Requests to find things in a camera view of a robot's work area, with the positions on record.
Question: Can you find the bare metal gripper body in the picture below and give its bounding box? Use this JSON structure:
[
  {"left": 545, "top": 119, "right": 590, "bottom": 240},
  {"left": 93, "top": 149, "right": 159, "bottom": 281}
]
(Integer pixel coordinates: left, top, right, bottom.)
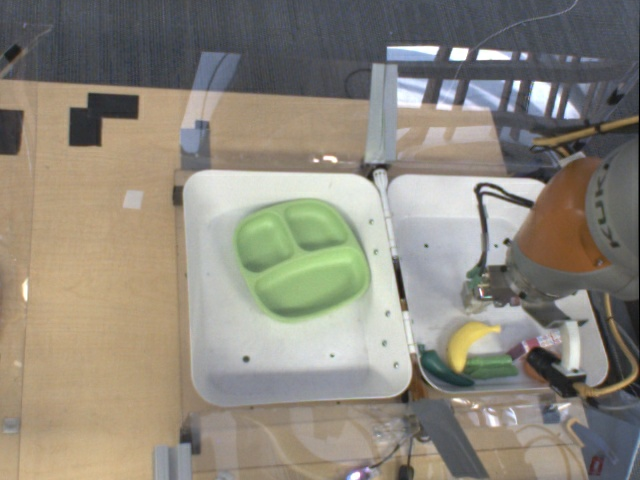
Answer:
[{"left": 478, "top": 264, "right": 525, "bottom": 310}]

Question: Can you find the white plastic tray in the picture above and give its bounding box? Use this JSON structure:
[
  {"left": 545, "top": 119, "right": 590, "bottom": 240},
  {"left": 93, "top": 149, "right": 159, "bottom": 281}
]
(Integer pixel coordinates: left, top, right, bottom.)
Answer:
[
  {"left": 386, "top": 173, "right": 611, "bottom": 396},
  {"left": 181, "top": 169, "right": 414, "bottom": 409}
]

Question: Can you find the yellow banana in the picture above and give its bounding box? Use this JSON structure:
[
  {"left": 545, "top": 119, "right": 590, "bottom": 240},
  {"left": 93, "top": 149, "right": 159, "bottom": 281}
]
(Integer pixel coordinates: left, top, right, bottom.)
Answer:
[{"left": 445, "top": 320, "right": 503, "bottom": 375}]

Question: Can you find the red and white packet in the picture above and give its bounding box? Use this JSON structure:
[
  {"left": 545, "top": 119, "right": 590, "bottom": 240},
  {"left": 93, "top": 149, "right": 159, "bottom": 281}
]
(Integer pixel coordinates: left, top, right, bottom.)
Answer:
[{"left": 506, "top": 329, "right": 564, "bottom": 362}]

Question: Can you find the green cucumber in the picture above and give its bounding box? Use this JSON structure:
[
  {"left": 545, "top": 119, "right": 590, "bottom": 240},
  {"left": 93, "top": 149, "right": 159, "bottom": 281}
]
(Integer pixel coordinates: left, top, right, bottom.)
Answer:
[{"left": 463, "top": 353, "right": 520, "bottom": 382}]

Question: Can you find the dark green pepper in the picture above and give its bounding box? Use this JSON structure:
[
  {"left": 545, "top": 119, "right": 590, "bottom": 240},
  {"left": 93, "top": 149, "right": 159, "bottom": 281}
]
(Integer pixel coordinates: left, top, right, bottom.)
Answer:
[{"left": 418, "top": 344, "right": 476, "bottom": 389}]

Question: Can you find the orange round toy food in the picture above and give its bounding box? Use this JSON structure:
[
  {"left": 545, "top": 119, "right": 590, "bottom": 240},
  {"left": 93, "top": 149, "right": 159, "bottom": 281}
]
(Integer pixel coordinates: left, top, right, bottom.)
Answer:
[{"left": 523, "top": 360, "right": 551, "bottom": 384}]

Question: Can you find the green divided plate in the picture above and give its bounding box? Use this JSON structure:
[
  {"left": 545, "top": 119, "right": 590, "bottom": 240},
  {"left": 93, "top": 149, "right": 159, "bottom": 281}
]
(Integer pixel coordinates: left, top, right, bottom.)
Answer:
[{"left": 231, "top": 197, "right": 373, "bottom": 325}]

